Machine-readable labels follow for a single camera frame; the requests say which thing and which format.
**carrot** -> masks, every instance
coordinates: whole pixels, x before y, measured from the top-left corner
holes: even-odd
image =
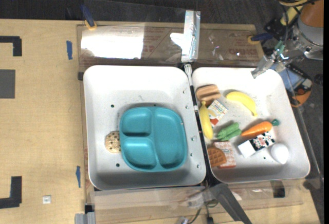
[[[261,135],[265,132],[268,132],[272,129],[273,125],[278,125],[278,121],[275,119],[272,121],[272,123],[268,121],[261,122],[259,124],[256,124],[255,126],[249,128],[248,130],[245,130],[241,133],[241,136],[243,137],[256,137],[257,135]]]

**orange carrot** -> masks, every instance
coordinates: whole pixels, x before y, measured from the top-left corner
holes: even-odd
[[[257,135],[268,132],[272,129],[272,124],[270,122],[261,122],[255,126],[249,128],[248,130],[241,133],[243,137],[256,137]]]

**black corner marker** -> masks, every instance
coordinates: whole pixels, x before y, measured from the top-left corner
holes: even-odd
[[[22,203],[22,177],[11,177],[10,197],[0,199],[0,209],[17,208]]]
[[[0,43],[12,43],[12,55],[22,56],[22,39],[19,36],[0,36]]]

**banana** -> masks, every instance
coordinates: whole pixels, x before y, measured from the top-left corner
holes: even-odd
[[[206,108],[206,102],[202,101],[201,104],[202,105],[199,109],[199,116],[200,116],[202,131],[208,139],[212,139],[213,130],[212,130],[212,126],[211,126],[211,122],[210,122],[210,118],[209,118],[208,109]]]
[[[254,116],[257,116],[256,104],[250,96],[240,91],[232,91],[226,95],[226,98],[228,100],[241,102],[252,112]]]

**egg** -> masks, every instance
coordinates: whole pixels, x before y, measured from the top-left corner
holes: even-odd
[[[271,148],[271,155],[275,161],[285,164],[289,158],[289,150],[282,143],[276,143]]]

